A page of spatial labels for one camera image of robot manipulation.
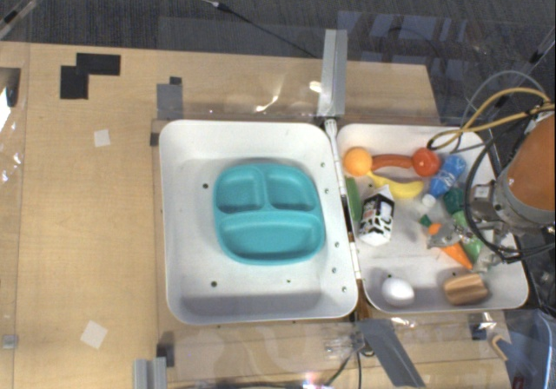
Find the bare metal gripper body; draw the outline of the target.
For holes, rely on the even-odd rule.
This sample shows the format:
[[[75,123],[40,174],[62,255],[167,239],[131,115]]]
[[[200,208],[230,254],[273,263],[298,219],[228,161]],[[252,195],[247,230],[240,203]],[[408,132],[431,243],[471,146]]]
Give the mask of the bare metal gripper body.
[[[503,248],[508,233],[506,223],[497,213],[494,202],[494,183],[473,185],[466,191],[467,224],[477,238],[489,248]]]

